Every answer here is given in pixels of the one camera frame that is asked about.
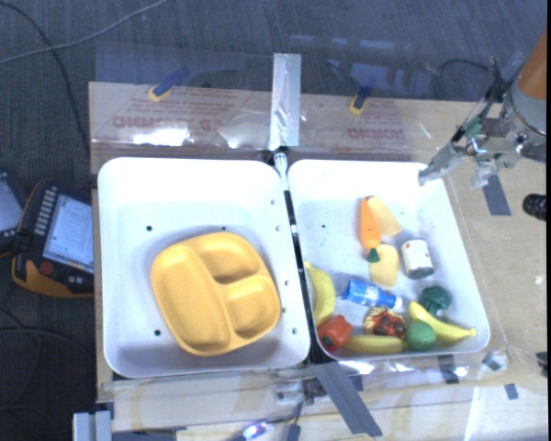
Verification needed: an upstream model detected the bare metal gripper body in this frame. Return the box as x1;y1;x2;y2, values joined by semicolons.
458;106;548;170

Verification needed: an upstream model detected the pale yellow wedge slice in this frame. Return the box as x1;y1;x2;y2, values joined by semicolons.
365;195;403;238

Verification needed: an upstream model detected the brown cardboard board, red print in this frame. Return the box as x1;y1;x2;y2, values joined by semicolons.
87;80;548;433

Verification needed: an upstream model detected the orange carrot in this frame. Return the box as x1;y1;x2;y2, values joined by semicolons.
359;196;382;264

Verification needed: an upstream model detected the pale yellow rounded slice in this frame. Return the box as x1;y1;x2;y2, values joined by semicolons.
367;243;400;288

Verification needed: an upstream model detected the white plastic tray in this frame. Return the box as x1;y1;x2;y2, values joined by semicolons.
286;158;492;363
96;155;312;379

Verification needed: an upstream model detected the green broccoli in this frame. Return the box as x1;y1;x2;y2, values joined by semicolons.
419;285;453;316

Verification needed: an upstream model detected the blue and white bottle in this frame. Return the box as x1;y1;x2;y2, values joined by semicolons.
340;277;404;311

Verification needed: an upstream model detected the yellow banana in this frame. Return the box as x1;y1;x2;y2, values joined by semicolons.
408;300;478;344
343;334;408;356
303;260;337;328

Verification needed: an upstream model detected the green round biscuit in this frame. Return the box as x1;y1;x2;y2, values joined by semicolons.
405;320;438;352

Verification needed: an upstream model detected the red orange pepper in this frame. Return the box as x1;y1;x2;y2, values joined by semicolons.
316;314;354;353

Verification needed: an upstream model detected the yellow divided plate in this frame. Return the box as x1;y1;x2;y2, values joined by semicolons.
149;231;283;357

